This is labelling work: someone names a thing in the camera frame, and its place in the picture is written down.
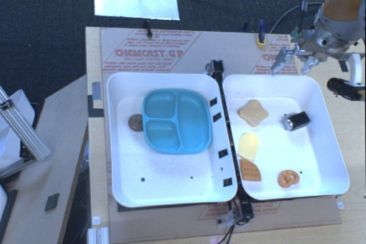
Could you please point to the brown cardboard board red print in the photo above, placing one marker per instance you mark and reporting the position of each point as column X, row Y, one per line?
column 183, row 51

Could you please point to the beige square biscuit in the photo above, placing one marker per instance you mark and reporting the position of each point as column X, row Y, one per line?
column 253, row 112

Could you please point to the black cylinder on white bracket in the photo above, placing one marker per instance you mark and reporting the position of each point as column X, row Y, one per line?
column 344, row 89

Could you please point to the brown round biscuit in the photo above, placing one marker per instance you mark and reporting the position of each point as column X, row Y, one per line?
column 134, row 122

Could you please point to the black small can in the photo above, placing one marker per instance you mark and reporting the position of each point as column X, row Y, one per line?
column 298, row 120

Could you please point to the orange waffle piece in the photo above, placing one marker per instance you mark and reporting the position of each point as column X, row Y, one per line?
column 250, row 172

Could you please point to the thin black rod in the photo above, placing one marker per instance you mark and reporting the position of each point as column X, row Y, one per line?
column 228, row 128

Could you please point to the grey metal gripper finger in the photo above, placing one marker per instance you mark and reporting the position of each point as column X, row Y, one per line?
column 281, row 61
column 309, row 63

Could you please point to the orange pretzel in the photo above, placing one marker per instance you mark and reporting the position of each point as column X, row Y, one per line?
column 288, row 179

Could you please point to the white plastic tray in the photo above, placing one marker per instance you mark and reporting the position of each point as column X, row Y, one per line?
column 286, row 151
column 160, row 174

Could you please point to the blue divided plate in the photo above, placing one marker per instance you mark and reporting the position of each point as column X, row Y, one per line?
column 177, row 121

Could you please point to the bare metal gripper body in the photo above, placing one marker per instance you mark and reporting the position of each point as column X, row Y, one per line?
column 324, row 47

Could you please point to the yellow oval slice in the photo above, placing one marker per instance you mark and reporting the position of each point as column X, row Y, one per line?
column 248, row 146

